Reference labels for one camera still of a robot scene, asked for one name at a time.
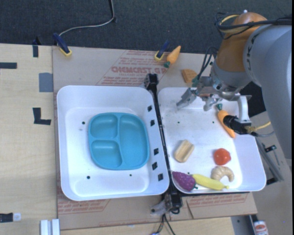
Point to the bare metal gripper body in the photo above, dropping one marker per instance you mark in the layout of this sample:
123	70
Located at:
208	88

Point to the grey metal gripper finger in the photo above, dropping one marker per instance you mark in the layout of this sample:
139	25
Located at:
209	104
187	98

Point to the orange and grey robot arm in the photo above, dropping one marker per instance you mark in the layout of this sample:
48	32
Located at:
267	65

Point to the orange carrot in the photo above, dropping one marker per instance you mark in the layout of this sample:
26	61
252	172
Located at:
222	117
173	55

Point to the orange biscuit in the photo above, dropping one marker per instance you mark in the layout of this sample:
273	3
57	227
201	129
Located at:
188	76

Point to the white plastic tray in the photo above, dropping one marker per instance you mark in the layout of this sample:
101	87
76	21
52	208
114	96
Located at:
201	131
76	143

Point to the thin black rod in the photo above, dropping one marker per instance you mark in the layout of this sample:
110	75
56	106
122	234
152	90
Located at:
161	131

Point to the tan bread bun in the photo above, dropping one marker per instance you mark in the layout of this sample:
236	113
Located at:
183	151

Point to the red tomato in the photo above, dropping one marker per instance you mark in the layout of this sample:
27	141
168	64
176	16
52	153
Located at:
221	156

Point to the beige croissant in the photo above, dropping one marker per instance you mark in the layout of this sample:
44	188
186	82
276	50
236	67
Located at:
220	172

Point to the blue divided plate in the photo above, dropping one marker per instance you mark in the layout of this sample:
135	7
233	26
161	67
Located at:
127	138

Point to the yellow banana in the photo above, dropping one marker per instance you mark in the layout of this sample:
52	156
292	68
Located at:
208	182

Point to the purple grapes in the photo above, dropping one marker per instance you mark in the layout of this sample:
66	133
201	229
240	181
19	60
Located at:
183	180

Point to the brown cardboard board red print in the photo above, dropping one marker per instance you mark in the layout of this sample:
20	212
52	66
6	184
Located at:
88	67

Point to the white and red bottle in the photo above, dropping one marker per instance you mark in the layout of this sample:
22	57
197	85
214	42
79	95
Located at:
261	227

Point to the black cylinder on white bracket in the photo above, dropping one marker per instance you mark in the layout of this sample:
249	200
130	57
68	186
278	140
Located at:
236	124

